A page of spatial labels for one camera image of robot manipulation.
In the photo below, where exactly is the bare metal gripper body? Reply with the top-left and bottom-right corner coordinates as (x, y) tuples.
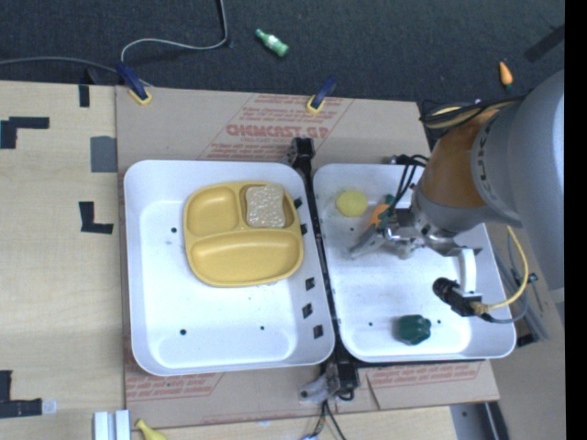
(382, 207), (456, 260)

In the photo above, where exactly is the orange carrot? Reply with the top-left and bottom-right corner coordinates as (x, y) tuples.
(498, 60), (515, 93)
(368, 202), (392, 229)

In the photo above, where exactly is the yellow round toy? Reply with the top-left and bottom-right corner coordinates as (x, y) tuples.
(334, 189), (370, 218)

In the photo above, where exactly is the thin black rod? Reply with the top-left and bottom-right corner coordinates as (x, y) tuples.
(300, 165), (345, 405)

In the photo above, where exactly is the white plastic tray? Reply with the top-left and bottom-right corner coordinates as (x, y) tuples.
(122, 159), (337, 378)
(311, 161), (518, 364)

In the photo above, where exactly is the green bell pepper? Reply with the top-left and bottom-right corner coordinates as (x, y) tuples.
(395, 313), (433, 347)

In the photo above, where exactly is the yellow divided plate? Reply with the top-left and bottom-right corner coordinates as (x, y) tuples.
(183, 180), (306, 289)

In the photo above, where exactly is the green bottle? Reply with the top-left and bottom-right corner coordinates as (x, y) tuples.
(254, 27), (291, 59)

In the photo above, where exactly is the brown cardboard board red print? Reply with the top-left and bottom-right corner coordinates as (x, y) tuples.
(114, 84), (501, 430)

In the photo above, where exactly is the yellow banana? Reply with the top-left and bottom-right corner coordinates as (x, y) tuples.
(133, 418), (169, 440)

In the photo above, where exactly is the black cylinder on white bracket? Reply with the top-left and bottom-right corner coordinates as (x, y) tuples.
(432, 247), (485, 318)

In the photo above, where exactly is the black block with thin wires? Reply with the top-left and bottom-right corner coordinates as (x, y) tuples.
(330, 359), (361, 401)
(286, 137), (317, 170)

